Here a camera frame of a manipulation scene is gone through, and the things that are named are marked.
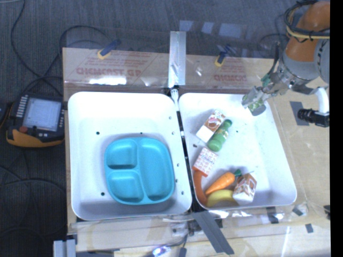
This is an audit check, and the white carton with orange picture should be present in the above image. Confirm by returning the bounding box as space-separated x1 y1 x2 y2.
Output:
195 109 226 142

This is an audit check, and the orange sausage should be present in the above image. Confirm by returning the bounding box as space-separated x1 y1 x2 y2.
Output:
193 170 209 206

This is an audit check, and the yellow banana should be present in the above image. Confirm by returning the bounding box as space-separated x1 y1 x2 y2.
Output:
206 189 239 208

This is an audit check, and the white plastic tray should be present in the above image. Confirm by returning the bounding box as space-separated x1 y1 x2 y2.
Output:
177 92 297 211
67 91 193 221

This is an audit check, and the green and white small can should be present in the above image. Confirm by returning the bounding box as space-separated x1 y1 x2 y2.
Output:
247 99 267 117

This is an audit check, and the blue divided plate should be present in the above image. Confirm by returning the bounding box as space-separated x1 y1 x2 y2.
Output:
103 137 176 206

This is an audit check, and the black cylinder on white bracket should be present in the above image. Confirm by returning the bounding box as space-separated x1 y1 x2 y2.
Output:
297 85 331 128

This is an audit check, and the orange and white packet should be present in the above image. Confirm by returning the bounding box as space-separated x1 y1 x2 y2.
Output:
192 147 218 177

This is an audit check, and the brown cardboard board red print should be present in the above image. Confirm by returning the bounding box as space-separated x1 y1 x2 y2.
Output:
62 47 331 254

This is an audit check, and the orange and white juice carton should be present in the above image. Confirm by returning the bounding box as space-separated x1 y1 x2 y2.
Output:
232 172 258 206

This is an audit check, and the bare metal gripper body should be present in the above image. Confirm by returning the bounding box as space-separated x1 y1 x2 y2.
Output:
263 67 297 97

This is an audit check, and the orange carrot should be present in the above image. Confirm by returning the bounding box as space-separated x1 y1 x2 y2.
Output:
205 169 243 195

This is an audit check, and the green bottle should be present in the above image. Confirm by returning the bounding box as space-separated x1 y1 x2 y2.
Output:
207 119 233 152

